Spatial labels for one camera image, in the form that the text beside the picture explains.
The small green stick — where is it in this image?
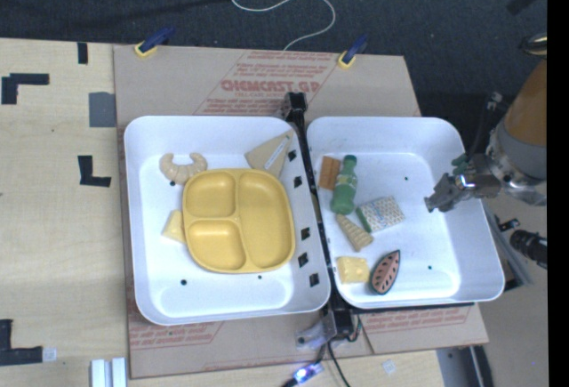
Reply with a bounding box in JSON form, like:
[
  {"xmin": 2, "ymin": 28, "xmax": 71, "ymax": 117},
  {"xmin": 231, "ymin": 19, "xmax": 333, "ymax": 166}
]
[{"xmin": 354, "ymin": 206, "xmax": 373, "ymax": 234}]

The white plastic tray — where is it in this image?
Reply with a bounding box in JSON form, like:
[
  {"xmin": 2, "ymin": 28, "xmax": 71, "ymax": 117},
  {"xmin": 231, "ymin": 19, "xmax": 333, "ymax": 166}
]
[
  {"xmin": 123, "ymin": 115, "xmax": 333, "ymax": 327},
  {"xmin": 306, "ymin": 116, "xmax": 507, "ymax": 310}
]

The black cylinder on white bracket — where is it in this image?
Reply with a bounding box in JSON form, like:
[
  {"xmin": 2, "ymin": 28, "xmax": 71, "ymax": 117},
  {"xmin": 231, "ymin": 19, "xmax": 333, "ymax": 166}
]
[{"xmin": 483, "ymin": 198, "xmax": 549, "ymax": 288}]

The yellow cheese block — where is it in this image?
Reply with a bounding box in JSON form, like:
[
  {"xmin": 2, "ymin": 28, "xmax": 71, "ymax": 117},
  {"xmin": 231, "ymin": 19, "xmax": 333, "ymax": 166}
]
[{"xmin": 334, "ymin": 255, "xmax": 372, "ymax": 286}]

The brown cardboard board red print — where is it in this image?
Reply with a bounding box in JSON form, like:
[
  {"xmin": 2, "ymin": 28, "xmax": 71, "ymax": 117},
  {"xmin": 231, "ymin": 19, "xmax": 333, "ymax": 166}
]
[{"xmin": 112, "ymin": 44, "xmax": 490, "ymax": 380}]

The black block with wires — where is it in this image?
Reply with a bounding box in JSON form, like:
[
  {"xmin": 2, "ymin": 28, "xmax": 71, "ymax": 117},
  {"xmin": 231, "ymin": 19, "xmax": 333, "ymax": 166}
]
[
  {"xmin": 282, "ymin": 92, "xmax": 309, "ymax": 123},
  {"xmin": 328, "ymin": 303, "xmax": 362, "ymax": 341}
]

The yellow cheese wedge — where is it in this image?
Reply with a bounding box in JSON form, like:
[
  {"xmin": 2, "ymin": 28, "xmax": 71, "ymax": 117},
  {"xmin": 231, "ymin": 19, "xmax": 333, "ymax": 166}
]
[{"xmin": 160, "ymin": 209, "xmax": 188, "ymax": 245}]

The beige croissant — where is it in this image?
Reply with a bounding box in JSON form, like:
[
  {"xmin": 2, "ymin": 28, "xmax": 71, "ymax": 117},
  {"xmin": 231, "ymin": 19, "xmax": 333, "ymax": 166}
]
[{"xmin": 159, "ymin": 152, "xmax": 209, "ymax": 187}]

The beige sandwich wedge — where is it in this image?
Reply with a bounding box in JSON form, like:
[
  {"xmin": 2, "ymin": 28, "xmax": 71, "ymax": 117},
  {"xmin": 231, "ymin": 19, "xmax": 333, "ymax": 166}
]
[{"xmin": 244, "ymin": 129, "xmax": 296, "ymax": 180}]

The watermelon slice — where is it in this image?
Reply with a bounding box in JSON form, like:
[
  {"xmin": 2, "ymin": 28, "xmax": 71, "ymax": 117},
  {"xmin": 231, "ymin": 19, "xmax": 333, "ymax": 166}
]
[{"xmin": 367, "ymin": 248, "xmax": 402, "ymax": 296}]

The yellow divided plate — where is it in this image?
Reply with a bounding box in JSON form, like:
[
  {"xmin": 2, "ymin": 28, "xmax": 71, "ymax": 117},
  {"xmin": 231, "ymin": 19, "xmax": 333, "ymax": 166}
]
[{"xmin": 180, "ymin": 167, "xmax": 297, "ymax": 275}]

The white patterned packet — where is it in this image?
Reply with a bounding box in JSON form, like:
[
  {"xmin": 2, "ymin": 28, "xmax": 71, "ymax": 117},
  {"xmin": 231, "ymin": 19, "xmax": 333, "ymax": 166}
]
[{"xmin": 356, "ymin": 195, "xmax": 406, "ymax": 233}]

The orange biscuit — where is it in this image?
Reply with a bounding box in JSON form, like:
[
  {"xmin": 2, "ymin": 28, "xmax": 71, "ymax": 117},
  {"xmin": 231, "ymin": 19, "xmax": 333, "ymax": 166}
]
[{"xmin": 317, "ymin": 155, "xmax": 342, "ymax": 191}]

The green bottle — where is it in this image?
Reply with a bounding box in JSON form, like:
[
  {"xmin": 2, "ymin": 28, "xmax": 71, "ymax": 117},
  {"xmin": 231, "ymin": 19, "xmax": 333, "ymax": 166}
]
[{"xmin": 329, "ymin": 154, "xmax": 359, "ymax": 216}]

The yellow corn cob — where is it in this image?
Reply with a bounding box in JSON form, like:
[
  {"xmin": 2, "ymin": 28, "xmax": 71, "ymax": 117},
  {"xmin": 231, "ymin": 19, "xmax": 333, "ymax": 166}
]
[{"xmin": 334, "ymin": 213, "xmax": 375, "ymax": 254}]

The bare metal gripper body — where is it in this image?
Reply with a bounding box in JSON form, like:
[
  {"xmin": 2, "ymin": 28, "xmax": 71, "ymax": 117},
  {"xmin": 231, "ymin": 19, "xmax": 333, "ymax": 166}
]
[{"xmin": 453, "ymin": 143, "xmax": 549, "ymax": 206}]

